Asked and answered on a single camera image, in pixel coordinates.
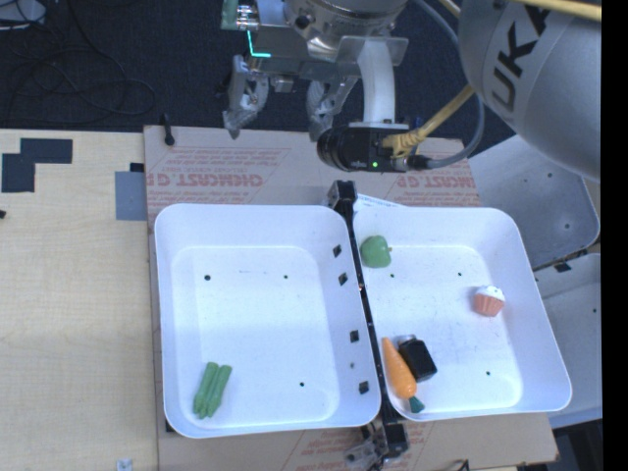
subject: green cucumber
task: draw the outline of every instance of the green cucumber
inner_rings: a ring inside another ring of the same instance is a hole
[[[194,413],[199,415],[199,417],[203,401],[209,393],[209,388],[211,387],[212,381],[216,377],[217,372],[218,363],[214,363],[211,361],[207,363],[207,365],[205,366],[205,371],[203,373],[203,378],[200,381],[200,386],[198,388],[198,391],[196,392],[196,396],[194,397],[193,410]]]
[[[227,385],[227,380],[232,373],[233,368],[229,365],[223,365],[218,369],[218,373],[212,381],[209,393],[205,397],[203,408],[206,409],[208,417],[214,415],[221,401],[223,400],[223,391]]]

